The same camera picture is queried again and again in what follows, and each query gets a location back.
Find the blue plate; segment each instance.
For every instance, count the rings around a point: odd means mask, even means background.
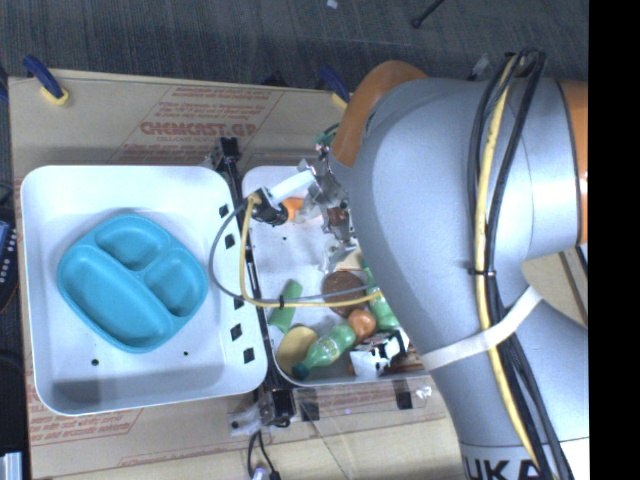
[[[202,265],[163,227],[137,214],[84,235],[58,264],[58,288],[97,334],[129,352],[171,339],[207,295]]]

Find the hole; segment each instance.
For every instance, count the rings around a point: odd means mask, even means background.
[[[253,353],[253,348],[248,348],[247,350],[244,351],[244,364],[250,363],[255,358],[256,356]]]
[[[242,326],[240,324],[234,325],[231,328],[231,339],[233,341],[237,340],[240,336],[242,336]]]

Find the white strap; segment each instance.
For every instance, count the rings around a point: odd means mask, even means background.
[[[500,322],[478,334],[423,354],[420,356],[422,364],[429,372],[486,352],[511,336],[541,300],[542,296],[533,286],[529,286]]]

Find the dark floor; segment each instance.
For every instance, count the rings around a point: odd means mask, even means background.
[[[274,73],[315,88],[329,65],[349,90],[400,59],[463,79],[481,56],[488,76],[508,51],[548,55],[546,76],[587,81],[589,0],[0,0],[0,64],[25,76],[33,54],[51,67],[233,83]],[[0,182],[11,182],[8,112],[0,104]],[[0,313],[0,352],[19,359],[19,303]],[[24,448],[20,374],[0,363],[0,444]]]

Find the orange object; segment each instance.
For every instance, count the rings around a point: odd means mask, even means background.
[[[293,220],[296,216],[296,212],[302,208],[302,204],[304,203],[304,199],[300,197],[288,197],[284,201],[282,201],[283,206],[287,209],[289,213],[288,220]]]
[[[356,88],[340,121],[331,144],[336,160],[347,167],[353,167],[360,151],[362,128],[377,101],[402,83],[426,77],[420,69],[399,60],[383,62],[373,68]]]
[[[588,145],[589,145],[589,86],[586,82],[562,81],[560,88],[564,93],[576,149],[576,163],[580,183],[580,237],[578,244],[588,239]]]
[[[364,309],[354,309],[347,319],[349,327],[356,333],[356,345],[373,336],[376,330],[376,317]]]

